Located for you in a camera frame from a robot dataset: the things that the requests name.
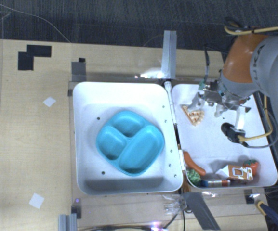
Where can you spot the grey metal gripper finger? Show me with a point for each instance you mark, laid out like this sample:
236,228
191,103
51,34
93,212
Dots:
196,102
220,110

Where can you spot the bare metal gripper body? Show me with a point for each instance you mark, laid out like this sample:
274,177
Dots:
213,94

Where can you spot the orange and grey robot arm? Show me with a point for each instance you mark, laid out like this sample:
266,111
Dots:
268,64

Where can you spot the toy pizza slice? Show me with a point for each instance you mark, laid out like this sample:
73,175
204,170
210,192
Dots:
195,118

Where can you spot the white plastic tray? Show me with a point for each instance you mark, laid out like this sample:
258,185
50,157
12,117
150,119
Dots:
90,167
225,150

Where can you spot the orange toy sausage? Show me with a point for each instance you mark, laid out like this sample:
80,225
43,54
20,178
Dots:
191,162

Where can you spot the orange toy carrot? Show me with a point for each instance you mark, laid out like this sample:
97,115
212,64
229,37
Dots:
252,166

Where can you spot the orange and white carton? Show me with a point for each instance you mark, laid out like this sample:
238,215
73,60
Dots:
238,172

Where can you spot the green toy broccoli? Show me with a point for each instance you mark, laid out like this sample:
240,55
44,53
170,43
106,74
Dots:
193,176

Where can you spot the blue divided plate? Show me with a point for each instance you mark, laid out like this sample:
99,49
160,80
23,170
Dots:
138,148

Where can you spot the black cylinder on white bracket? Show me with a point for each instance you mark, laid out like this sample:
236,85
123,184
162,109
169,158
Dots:
230,130

